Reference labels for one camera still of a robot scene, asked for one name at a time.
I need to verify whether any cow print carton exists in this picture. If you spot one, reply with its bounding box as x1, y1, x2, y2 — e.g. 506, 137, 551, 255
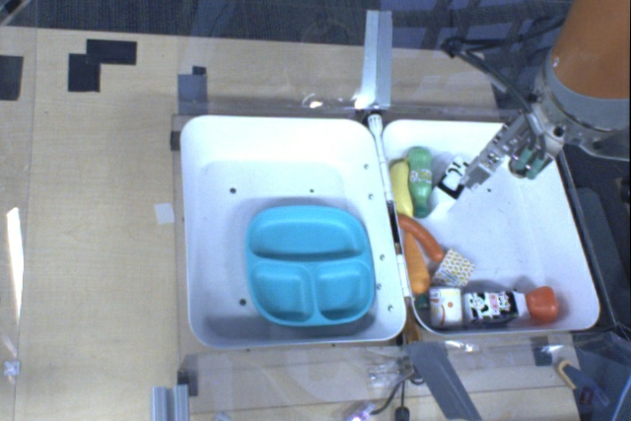
461, 289, 528, 326

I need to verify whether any orange sausage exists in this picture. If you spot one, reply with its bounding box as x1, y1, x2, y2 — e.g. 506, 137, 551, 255
397, 214, 447, 264

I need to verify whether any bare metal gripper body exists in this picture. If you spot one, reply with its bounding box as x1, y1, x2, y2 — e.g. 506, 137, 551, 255
494, 105, 566, 160

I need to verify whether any white plastic tray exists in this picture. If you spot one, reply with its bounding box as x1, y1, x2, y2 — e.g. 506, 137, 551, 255
382, 118, 602, 337
179, 114, 408, 351

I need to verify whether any white can with orange print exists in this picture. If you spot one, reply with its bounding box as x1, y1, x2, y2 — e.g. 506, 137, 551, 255
427, 286, 465, 328

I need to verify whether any blue divided plate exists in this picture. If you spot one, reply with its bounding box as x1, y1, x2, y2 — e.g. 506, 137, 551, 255
245, 205, 377, 328

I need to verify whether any yellow banana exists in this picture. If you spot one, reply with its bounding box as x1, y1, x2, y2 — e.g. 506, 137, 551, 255
388, 159, 415, 219

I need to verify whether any orange pepper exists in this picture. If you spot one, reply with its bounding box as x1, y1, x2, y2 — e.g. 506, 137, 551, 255
526, 285, 560, 325

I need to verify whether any green bottle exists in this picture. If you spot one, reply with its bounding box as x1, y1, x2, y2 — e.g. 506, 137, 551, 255
406, 146, 436, 219

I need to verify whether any orange carrot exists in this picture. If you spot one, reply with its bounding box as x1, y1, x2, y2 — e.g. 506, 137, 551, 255
403, 234, 432, 311

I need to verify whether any yellow and white patterned packet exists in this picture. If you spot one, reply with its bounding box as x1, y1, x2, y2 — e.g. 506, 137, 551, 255
431, 248, 477, 289

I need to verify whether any small black and white carton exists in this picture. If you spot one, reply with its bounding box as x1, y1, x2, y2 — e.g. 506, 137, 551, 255
437, 156, 470, 200

